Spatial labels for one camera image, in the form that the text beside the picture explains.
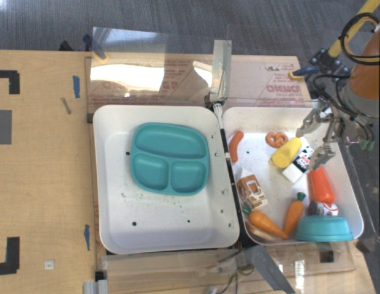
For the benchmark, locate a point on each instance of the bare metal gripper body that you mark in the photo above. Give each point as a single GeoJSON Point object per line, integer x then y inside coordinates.
{"type": "Point", "coordinates": [351, 127]}

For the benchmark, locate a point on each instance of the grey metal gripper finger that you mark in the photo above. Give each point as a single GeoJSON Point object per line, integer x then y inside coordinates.
{"type": "Point", "coordinates": [322, 156]}
{"type": "Point", "coordinates": [309, 122]}

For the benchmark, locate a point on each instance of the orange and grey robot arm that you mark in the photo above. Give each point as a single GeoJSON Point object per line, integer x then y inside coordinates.
{"type": "Point", "coordinates": [364, 75]}

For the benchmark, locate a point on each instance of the white carton with cow print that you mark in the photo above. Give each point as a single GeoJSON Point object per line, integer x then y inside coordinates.
{"type": "Point", "coordinates": [297, 168]}

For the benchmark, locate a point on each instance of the orange bottle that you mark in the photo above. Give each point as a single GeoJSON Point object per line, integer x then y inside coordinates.
{"type": "Point", "coordinates": [321, 185]}

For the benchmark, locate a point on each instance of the yellow bottle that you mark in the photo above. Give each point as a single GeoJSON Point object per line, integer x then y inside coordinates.
{"type": "Point", "coordinates": [286, 153]}

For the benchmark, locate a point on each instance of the brown pretzel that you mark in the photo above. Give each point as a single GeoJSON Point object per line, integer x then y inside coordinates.
{"type": "Point", "coordinates": [275, 140]}

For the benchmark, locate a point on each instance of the white and red can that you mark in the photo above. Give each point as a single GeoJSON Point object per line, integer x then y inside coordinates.
{"type": "Point", "coordinates": [326, 208]}

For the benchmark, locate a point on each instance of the white plastic tray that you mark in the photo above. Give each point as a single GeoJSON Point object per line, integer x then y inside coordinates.
{"type": "Point", "coordinates": [269, 161]}
{"type": "Point", "coordinates": [116, 194]}

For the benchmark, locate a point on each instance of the orange carrot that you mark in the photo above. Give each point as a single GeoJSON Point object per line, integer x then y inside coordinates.
{"type": "Point", "coordinates": [265, 222]}
{"type": "Point", "coordinates": [294, 213]}

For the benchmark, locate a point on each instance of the brown cardboard board red print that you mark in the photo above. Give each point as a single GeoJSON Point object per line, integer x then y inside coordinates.
{"type": "Point", "coordinates": [254, 81]}

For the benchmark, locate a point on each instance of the teal bowl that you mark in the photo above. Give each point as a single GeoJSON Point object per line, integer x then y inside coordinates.
{"type": "Point", "coordinates": [323, 228]}

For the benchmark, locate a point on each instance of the orange sausage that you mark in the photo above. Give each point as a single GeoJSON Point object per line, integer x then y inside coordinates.
{"type": "Point", "coordinates": [234, 145]}

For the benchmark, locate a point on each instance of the brown and white carton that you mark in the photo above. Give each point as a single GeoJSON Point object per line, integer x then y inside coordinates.
{"type": "Point", "coordinates": [251, 190]}

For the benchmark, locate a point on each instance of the tan bread slice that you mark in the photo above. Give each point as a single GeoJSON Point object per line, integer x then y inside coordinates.
{"type": "Point", "coordinates": [259, 234]}

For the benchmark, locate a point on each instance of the teal divided plate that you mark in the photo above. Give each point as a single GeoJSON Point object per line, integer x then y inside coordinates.
{"type": "Point", "coordinates": [168, 158]}

